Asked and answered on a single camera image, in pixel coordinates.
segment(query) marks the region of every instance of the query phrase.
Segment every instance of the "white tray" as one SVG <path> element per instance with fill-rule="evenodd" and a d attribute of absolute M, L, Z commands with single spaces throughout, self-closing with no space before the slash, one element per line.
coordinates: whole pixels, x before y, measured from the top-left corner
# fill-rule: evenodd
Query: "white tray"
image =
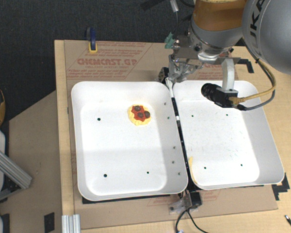
<path fill-rule="evenodd" d="M 78 188 L 88 200 L 165 195 L 188 183 L 167 87 L 158 82 L 80 82 L 71 91 Z M 151 121 L 135 126 L 134 104 Z"/>
<path fill-rule="evenodd" d="M 263 108 L 251 111 L 221 108 L 201 94 L 205 83 L 174 85 L 184 143 L 194 183 L 201 189 L 279 183 L 284 170 Z M 236 81 L 239 97 L 257 93 L 246 81 Z M 250 107 L 260 99 L 243 103 Z"/>

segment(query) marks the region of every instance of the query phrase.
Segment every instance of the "dark carpet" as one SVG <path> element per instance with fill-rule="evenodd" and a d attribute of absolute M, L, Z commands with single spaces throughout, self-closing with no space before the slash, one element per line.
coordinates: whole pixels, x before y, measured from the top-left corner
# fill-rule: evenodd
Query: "dark carpet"
<path fill-rule="evenodd" d="M 178 1 L 179 18 L 193 9 Z M 55 90 L 55 39 L 163 42 L 176 19 L 168 0 L 0 0 L 0 89 L 10 120 Z M 184 33 L 188 22 L 182 23 Z"/>

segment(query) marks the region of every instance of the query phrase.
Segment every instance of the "metal bracket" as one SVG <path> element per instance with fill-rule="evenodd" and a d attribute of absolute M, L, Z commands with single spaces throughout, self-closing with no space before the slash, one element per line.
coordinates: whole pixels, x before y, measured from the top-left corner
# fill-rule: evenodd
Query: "metal bracket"
<path fill-rule="evenodd" d="M 168 205 L 169 214 L 180 214 L 188 209 L 196 209 L 202 204 L 199 192 L 189 192 L 177 202 Z"/>
<path fill-rule="evenodd" d="M 22 170 L 16 163 L 14 163 L 9 157 L 0 151 L 0 171 L 9 177 L 16 185 L 21 189 L 29 188 L 32 177 Z M 14 192 L 5 189 L 0 192 L 0 201 L 10 196 Z"/>
<path fill-rule="evenodd" d="M 173 56 L 169 56 L 169 74 L 170 81 L 182 82 L 186 80 L 189 74 L 194 73 L 196 70 L 203 68 L 203 63 L 198 59 L 177 59 L 174 60 Z"/>
<path fill-rule="evenodd" d="M 80 215 L 62 216 L 62 233 L 81 233 Z"/>

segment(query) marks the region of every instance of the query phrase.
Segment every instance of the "robotic arm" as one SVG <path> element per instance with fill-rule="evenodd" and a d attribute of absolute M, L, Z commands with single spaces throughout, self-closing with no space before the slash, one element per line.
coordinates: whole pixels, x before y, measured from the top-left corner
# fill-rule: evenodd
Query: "robotic arm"
<path fill-rule="evenodd" d="M 243 38 L 273 87 L 261 94 L 238 98 L 233 89 L 234 65 L 228 56 Z M 205 63 L 223 67 L 222 87 L 205 84 L 202 94 L 222 107 L 246 110 L 240 103 L 275 92 L 275 78 L 264 63 L 291 75 L 291 0 L 196 0 L 188 35 L 179 35 L 169 56 L 168 79 L 181 82 Z"/>

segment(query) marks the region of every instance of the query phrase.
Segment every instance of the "wooden table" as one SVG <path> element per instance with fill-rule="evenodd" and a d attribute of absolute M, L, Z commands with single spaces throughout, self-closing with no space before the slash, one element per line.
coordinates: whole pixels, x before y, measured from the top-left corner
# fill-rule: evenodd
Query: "wooden table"
<path fill-rule="evenodd" d="M 243 66 L 236 65 L 239 80 L 251 82 L 258 91 L 269 89 L 270 82 L 244 47 L 235 47 L 233 56 L 249 59 L 254 66 L 254 74 L 249 74 Z M 65 73 L 65 46 L 63 40 L 55 41 L 55 64 L 58 102 L 58 126 L 61 162 L 61 191 L 63 215 L 75 213 L 73 199 L 72 168 L 69 141 L 69 121 L 67 114 L 67 89 Z M 280 73 L 272 68 L 277 79 L 277 89 L 274 100 L 264 106 L 264 111 L 269 122 L 284 170 L 290 184 L 287 193 L 280 193 L 277 202 L 278 210 L 245 213 L 228 216 L 204 217 L 196 220 L 203 230 L 215 233 L 230 232 L 291 232 L 291 226 L 284 215 L 291 218 L 291 76 Z M 99 229 L 82 230 L 83 233 L 173 233 L 174 221 L 145 223 L 127 226 L 117 226 Z M 198 232 L 189 219 L 180 221 L 179 229 L 185 233 Z"/>

